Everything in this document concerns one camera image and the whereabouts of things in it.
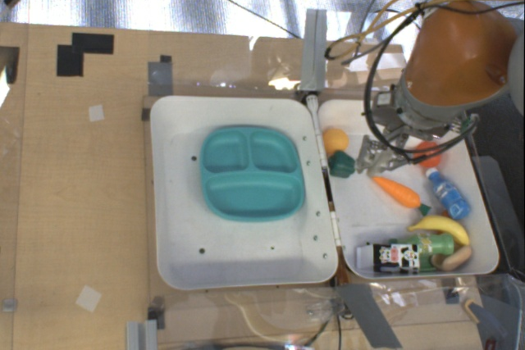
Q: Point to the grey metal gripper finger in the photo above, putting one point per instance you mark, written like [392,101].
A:
[369,151]
[389,164]

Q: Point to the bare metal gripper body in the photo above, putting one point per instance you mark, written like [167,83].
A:
[410,133]

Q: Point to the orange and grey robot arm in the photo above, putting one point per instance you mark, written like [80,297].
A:
[459,53]

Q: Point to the orange carrot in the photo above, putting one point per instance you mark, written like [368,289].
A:
[398,191]

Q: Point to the dark green toy pepper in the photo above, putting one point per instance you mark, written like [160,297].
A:
[341,164]

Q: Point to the red orange round toy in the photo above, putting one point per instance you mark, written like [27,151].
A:
[430,160]

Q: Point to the yellow orange fruit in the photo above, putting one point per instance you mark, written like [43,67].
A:
[335,140]

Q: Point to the white plastic tray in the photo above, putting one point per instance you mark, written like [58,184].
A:
[180,217]
[369,225]

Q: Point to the blue plastic bottle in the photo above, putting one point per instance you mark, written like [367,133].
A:
[449,194]

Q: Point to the yellow banana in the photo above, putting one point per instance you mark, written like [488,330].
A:
[445,224]

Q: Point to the black and white carton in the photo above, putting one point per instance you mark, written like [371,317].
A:
[393,258]

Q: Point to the green bottle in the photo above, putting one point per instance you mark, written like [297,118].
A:
[436,248]

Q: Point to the tan sausage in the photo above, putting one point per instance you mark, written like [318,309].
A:
[455,258]

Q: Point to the teal divided plate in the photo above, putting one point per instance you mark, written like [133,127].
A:
[252,190]

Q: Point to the pale wooden board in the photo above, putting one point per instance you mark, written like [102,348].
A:
[82,176]

